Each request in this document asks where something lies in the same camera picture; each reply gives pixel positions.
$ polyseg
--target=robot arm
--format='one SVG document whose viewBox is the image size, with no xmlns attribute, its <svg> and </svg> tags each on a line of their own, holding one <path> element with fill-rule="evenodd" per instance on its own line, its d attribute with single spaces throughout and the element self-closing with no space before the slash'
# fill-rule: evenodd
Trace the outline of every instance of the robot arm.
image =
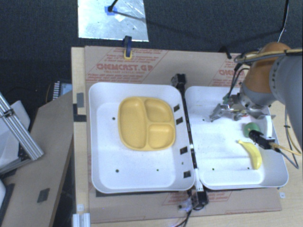
<svg viewBox="0 0 303 227">
<path fill-rule="evenodd" d="M 282 43 L 269 43 L 259 53 L 286 51 Z M 241 85 L 240 93 L 228 96 L 228 102 L 218 105 L 211 121 L 224 112 L 231 112 L 235 120 L 250 114 L 258 118 L 261 110 L 280 101 L 286 106 L 290 122 L 302 148 L 302 50 L 253 62 Z"/>
</svg>

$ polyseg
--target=table surface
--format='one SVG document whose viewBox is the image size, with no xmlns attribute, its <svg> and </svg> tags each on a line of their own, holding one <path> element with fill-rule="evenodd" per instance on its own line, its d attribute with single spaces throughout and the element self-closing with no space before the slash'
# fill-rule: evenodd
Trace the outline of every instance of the table surface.
<svg viewBox="0 0 303 227">
<path fill-rule="evenodd" d="M 72 48 L 72 81 L 73 81 L 73 103 L 77 103 L 77 93 L 85 92 L 85 49 Z M 276 117 L 273 123 L 281 145 L 287 145 L 284 125 L 284 109 L 285 107 L 274 102 L 270 108 L 272 114 Z M 85 106 L 78 108 L 78 114 L 86 114 Z M 74 151 L 75 151 L 75 187 L 76 187 L 76 203 L 83 204 L 84 209 L 78 209 L 77 213 L 82 214 L 89 212 L 88 197 L 88 168 L 87 168 L 87 134 L 86 123 L 74 123 Z M 203 216 L 189 218 L 187 227 L 194 226 L 259 226 L 259 227 L 284 227 L 284 226 L 300 226 L 303 222 L 303 172 L 302 157 L 297 157 L 300 169 L 295 169 L 288 161 L 286 162 L 289 173 L 289 181 L 286 186 L 279 189 L 280 193 L 285 194 L 285 198 L 281 198 L 282 211 L 261 212 L 248 214 L 231 214 L 219 216 Z M 138 220 L 128 222 L 102 223 L 92 224 L 92 227 L 154 227 L 154 226 L 175 226 L 183 219 L 169 218 L 157 220 Z"/>
</svg>

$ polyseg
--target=yellow plate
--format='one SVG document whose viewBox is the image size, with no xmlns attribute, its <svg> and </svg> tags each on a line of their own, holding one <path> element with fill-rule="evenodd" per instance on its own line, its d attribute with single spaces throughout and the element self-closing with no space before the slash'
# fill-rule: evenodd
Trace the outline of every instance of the yellow plate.
<svg viewBox="0 0 303 227">
<path fill-rule="evenodd" d="M 170 106 L 152 97 L 124 99 L 119 106 L 118 128 L 121 141 L 135 150 L 166 149 L 176 138 Z"/>
</svg>

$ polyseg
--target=silver metal sheet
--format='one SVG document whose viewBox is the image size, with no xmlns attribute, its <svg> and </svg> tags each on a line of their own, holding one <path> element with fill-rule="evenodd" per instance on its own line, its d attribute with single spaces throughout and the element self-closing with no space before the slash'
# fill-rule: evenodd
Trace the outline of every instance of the silver metal sheet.
<svg viewBox="0 0 303 227">
<path fill-rule="evenodd" d="M 127 35 L 148 42 L 143 0 L 119 0 L 116 12 L 108 13 L 113 1 L 78 0 L 79 37 L 123 40 Z"/>
</svg>

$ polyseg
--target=yellow banana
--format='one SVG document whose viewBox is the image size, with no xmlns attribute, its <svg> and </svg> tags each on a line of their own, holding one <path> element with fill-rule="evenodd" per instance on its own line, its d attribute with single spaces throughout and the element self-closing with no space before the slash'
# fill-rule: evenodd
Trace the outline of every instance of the yellow banana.
<svg viewBox="0 0 303 227">
<path fill-rule="evenodd" d="M 243 142 L 238 140 L 238 143 L 241 144 L 250 154 L 252 160 L 252 166 L 255 170 L 258 170 L 262 164 L 262 156 L 257 147 L 250 142 Z"/>
</svg>

